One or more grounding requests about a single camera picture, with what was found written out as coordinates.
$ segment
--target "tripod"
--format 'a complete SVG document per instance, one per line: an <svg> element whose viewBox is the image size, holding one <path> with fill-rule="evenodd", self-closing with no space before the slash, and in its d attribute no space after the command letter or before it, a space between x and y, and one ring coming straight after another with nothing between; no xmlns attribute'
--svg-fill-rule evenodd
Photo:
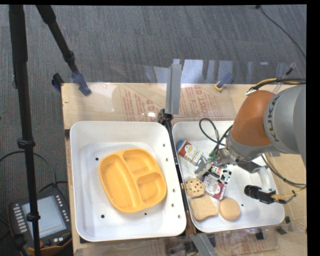
<svg viewBox="0 0 320 256"><path fill-rule="evenodd" d="M49 26L51 33L62 52L64 60L72 71L72 79L79 84L79 90L88 95L91 93L82 74L78 71L75 64L75 56L69 50L68 45L56 22L56 15L50 5L36 5L41 18ZM35 256L41 255L40 234L36 175L33 147L36 145L32 134L31 111L29 100L29 82L28 82L28 49L24 6L22 4L9 5L9 23L11 34L12 61L14 83L18 90L19 110L21 118L22 138L17 140L18 147L24 150L25 166L28 185L28 196L30 204L30 213L27 214L27 221L32 222L33 241Z"/></svg>

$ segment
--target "orange divided plate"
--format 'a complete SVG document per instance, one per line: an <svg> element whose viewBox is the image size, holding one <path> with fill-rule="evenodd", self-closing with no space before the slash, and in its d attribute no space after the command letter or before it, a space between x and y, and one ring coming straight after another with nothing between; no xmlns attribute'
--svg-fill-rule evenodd
<svg viewBox="0 0 320 256"><path fill-rule="evenodd" d="M167 194L166 180L157 161L142 148L124 149L105 156L98 172L110 202L124 213L154 206Z"/></svg>

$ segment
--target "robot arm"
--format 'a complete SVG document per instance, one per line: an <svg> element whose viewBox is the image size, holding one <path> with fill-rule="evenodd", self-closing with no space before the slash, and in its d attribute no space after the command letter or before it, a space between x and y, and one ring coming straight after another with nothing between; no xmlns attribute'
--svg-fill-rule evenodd
<svg viewBox="0 0 320 256"><path fill-rule="evenodd" d="M274 94L257 90L243 102L226 138L226 146L216 156L218 166L238 165L253 173L251 162L263 153L300 154L306 157L306 85L290 87Z"/></svg>

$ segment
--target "screen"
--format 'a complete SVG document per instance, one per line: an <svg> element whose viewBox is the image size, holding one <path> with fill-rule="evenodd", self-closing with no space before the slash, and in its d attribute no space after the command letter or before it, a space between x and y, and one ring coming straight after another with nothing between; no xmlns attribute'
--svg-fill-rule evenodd
<svg viewBox="0 0 320 256"><path fill-rule="evenodd" d="M49 236L67 228L63 217L58 210L58 206L53 195L39 199L37 204L38 212L41 217L38 221L40 238ZM22 208L26 215L30 212L29 203L22 205ZM32 222L28 221L28 225L33 236Z"/></svg>

